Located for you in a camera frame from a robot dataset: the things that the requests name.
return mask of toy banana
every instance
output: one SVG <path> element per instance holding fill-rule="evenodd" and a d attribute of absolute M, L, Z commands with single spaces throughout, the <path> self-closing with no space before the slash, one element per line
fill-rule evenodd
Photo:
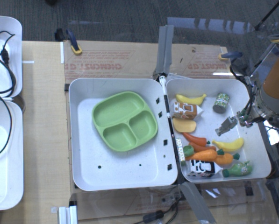
<path fill-rule="evenodd" d="M 244 139 L 240 137 L 230 143 L 213 140 L 212 143 L 216 144 L 219 148 L 222 148 L 225 152 L 233 152 L 242 147 Z"/>
<path fill-rule="evenodd" d="M 187 103 L 187 104 L 192 104 L 192 105 L 201 105 L 203 102 L 204 98 L 206 97 L 206 94 L 203 94 L 200 97 L 197 98 L 188 98 L 184 95 L 176 94 L 176 99 L 180 103 Z"/>

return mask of green plate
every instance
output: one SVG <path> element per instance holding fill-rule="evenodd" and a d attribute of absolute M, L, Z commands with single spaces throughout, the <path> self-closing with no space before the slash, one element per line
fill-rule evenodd
<path fill-rule="evenodd" d="M 119 152 L 146 143 L 158 131 L 157 121 L 149 106 L 132 91 L 115 94 L 96 104 L 92 118 L 105 143 Z"/>

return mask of dark floor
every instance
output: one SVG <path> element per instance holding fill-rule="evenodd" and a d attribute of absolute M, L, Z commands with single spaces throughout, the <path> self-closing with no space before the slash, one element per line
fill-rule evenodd
<path fill-rule="evenodd" d="M 252 67 L 269 45 L 267 36 L 279 33 L 279 6 L 259 31 L 254 26 L 278 1 L 58 0 L 50 6 L 44 0 L 0 0 L 0 15 L 21 22 L 24 41 L 54 41 L 57 28 L 71 28 L 78 40 L 157 43 L 159 27 L 170 22 L 174 42 L 239 50 Z"/>

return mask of table surface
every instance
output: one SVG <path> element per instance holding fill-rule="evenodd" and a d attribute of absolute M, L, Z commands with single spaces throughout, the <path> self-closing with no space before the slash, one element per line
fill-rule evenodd
<path fill-rule="evenodd" d="M 65 71 L 59 42 L 22 42 L 24 194 L 9 210 L 0 211 L 0 223 L 57 223 L 58 207 L 68 206 L 72 193 Z M 211 207 L 219 223 L 226 215 L 238 220 L 277 220 L 273 199 L 262 190 L 260 201 Z M 140 216 L 83 220 L 80 223 L 133 223 Z M 181 210 L 177 223 L 198 223 L 191 210 Z"/>

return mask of green can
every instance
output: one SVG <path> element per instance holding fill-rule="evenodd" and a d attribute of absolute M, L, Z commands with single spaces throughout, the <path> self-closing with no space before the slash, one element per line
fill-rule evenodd
<path fill-rule="evenodd" d="M 226 112 L 229 103 L 229 96 L 226 93 L 219 93 L 213 105 L 216 113 L 223 114 Z"/>

